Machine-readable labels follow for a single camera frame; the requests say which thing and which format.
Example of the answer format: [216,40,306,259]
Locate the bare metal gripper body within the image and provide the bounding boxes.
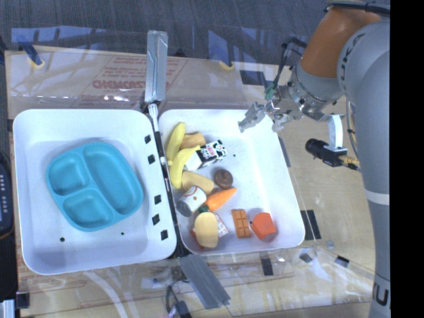
[264,83,329,122]

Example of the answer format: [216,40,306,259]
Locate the white plastic tray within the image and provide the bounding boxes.
[158,108,306,256]
[12,108,178,276]

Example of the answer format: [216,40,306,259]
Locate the black and white cow carton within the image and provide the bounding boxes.
[185,139,228,172]

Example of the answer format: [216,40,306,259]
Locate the brown bread piece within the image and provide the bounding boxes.
[180,132,207,150]

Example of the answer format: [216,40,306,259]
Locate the brown chocolate doughnut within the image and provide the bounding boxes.
[213,168,235,191]

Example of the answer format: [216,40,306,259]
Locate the yellow banana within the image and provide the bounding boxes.
[169,145,202,190]
[165,121,187,166]

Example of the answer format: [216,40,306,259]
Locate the brown cardboard board red print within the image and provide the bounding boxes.
[5,44,377,318]

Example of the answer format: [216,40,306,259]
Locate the yellow oblong toy food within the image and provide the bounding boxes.
[182,170,215,195]

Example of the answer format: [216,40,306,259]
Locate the orange carrot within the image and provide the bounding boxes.
[197,187,239,213]

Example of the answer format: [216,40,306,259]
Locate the thin black and white rod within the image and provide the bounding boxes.
[147,103,182,258]

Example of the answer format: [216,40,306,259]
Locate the white and red can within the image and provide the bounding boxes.
[176,185,208,218]

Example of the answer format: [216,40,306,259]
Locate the orange carton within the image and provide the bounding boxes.
[250,211,278,241]

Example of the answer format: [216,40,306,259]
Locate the orange biscuit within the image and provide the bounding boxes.
[231,209,252,239]

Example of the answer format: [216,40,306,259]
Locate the white and red packet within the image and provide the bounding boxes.
[214,213,230,239]

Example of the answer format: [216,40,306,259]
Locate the yellow oval toy food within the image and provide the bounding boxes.
[193,211,220,249]

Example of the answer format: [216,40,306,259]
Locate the blue divided plate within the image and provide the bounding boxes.
[45,141,145,233]

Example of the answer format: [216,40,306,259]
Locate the black cylinder on white bracket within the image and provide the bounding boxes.
[304,113,348,168]

